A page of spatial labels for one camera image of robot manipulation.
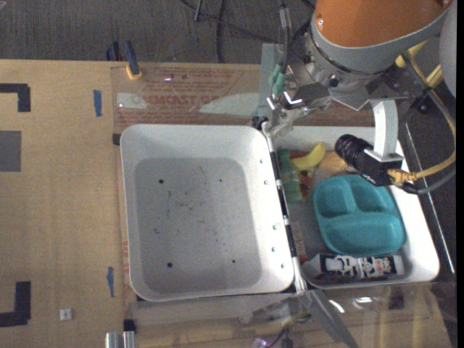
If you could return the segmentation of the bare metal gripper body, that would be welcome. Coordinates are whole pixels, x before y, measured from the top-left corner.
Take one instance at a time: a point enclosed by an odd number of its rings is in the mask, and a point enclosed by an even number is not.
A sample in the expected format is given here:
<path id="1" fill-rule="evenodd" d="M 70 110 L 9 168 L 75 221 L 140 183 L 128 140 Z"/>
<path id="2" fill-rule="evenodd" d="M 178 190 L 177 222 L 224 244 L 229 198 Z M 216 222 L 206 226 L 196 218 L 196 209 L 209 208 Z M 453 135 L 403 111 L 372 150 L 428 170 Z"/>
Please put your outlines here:
<path id="1" fill-rule="evenodd" d="M 338 102 L 359 110 L 368 102 L 368 85 L 380 75 L 379 71 L 360 72 L 333 61 L 309 30 L 297 39 L 297 47 L 289 54 L 281 105 L 300 109 Z"/>

